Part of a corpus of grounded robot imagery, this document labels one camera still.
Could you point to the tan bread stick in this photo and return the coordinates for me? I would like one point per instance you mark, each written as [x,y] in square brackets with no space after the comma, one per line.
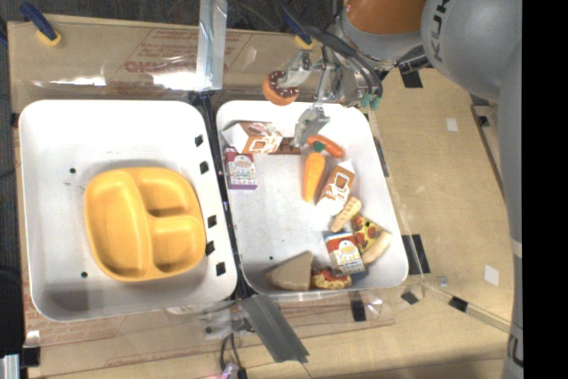
[346,215]

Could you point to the red and yellow carton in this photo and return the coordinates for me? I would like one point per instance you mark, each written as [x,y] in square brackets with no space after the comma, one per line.
[345,255]

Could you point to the brown frosted doughnut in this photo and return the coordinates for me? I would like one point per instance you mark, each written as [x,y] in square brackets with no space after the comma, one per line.
[277,95]

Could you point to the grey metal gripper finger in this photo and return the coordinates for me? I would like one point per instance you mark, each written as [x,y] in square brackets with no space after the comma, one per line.
[309,125]
[296,71]

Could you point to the red and yellow tart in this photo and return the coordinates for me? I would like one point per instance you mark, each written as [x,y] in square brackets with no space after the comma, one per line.
[330,278]

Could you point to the brown chocolate bar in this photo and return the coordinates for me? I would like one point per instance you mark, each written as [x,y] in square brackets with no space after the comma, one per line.
[284,147]

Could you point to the orange carrot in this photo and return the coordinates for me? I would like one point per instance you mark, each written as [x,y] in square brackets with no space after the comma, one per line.
[313,177]

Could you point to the yellow divided plate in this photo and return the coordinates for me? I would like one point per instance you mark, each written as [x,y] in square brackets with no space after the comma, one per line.
[133,226]

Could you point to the orange sausage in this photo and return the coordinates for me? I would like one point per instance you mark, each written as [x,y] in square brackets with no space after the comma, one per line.
[330,145]

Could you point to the pizza slice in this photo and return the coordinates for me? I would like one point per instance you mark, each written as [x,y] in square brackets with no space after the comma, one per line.
[370,237]

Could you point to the white plastic tray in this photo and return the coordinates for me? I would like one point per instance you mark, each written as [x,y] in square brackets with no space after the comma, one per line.
[279,217]
[57,191]

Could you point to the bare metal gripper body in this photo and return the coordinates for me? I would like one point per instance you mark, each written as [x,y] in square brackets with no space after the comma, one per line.
[344,80]

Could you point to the brown cardboard board red print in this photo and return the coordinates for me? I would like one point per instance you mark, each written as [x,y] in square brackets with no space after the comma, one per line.
[111,53]

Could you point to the white and pink carton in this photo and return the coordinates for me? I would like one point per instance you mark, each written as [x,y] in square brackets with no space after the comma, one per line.
[242,173]

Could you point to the brown bread slice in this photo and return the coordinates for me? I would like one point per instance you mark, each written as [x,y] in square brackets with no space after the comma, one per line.
[293,273]

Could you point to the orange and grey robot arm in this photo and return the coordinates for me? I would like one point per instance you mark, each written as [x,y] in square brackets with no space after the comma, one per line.
[470,22]

